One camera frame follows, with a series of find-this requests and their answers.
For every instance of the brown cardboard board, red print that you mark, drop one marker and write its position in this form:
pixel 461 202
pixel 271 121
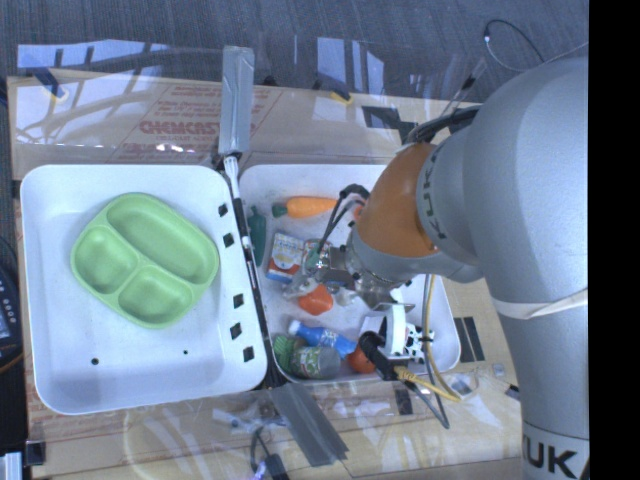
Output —
pixel 310 118

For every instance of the white and orange carton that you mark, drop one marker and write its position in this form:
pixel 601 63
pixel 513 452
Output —
pixel 285 255

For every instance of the blue bottle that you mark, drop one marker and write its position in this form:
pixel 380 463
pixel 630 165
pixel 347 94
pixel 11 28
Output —
pixel 325 339

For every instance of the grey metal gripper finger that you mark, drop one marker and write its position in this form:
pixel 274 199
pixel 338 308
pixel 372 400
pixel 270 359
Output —
pixel 302 286

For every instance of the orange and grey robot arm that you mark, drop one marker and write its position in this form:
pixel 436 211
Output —
pixel 525 178

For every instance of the orange carrot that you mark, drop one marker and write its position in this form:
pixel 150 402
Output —
pixel 310 207

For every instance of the green divided plate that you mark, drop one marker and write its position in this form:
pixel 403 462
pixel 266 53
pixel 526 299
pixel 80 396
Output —
pixel 150 248

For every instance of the dark green bottle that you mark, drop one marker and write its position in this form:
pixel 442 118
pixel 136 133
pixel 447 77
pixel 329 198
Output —
pixel 258 235

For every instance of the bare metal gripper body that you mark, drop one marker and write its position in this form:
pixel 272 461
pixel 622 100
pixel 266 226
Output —
pixel 340 268

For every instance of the green printed can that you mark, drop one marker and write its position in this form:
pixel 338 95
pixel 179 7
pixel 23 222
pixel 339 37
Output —
pixel 312 363

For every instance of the orange ball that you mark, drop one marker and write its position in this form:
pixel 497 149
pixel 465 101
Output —
pixel 359 362

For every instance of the white plastic tray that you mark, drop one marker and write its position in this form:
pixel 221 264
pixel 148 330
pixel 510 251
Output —
pixel 150 368
pixel 310 180

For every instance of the black cylinder on white bracket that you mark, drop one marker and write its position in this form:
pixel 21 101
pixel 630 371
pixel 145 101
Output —
pixel 396 333

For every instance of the black and white carton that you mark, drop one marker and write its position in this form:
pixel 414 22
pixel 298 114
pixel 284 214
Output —
pixel 415 340

